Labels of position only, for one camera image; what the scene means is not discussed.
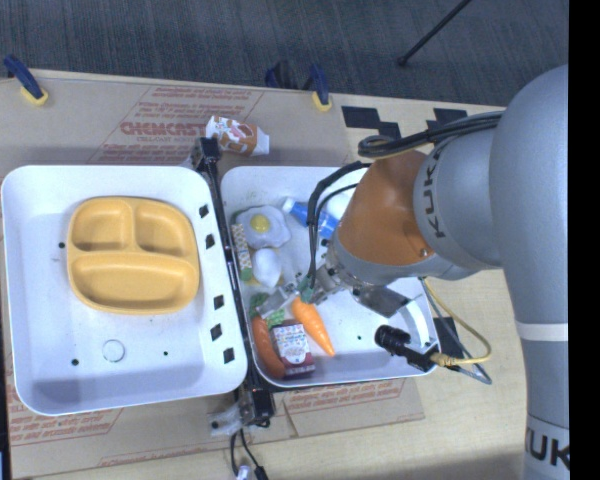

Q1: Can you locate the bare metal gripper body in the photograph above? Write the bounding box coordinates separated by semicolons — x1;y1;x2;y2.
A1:
305;261;365;305

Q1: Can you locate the orange carrot with green leaves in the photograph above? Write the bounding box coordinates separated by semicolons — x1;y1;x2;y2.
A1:
249;292;287;380

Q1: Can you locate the thin black rod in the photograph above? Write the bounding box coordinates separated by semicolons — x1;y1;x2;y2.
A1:
205;160;259;394

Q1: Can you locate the white plastic tray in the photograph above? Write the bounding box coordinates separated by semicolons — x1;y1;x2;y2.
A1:
219;165;441;389
0;164;249;417

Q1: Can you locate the white patterned packet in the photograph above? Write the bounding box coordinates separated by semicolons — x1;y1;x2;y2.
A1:
230;222;254;283

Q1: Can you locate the blue and white bottle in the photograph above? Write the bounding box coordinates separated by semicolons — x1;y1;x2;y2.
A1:
281;191;354;242

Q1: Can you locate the white and yellow fried egg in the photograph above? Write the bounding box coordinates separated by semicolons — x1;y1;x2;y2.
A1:
234;205;292;249

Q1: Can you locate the orange divided plate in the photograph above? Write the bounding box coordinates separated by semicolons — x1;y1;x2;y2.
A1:
66;196;201;317

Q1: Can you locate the white and orange carton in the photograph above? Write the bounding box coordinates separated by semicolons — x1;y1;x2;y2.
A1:
204;115;271;158

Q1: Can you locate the brown cardboard board, red print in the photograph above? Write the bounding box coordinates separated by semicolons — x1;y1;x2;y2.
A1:
0;69;426;480

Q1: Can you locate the black cylinder on white bracket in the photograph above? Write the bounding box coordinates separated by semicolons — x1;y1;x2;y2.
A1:
373;300;441;373

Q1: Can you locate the black block with thin wires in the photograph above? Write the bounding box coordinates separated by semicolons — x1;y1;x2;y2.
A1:
236;387;277;427
191;136;224;172

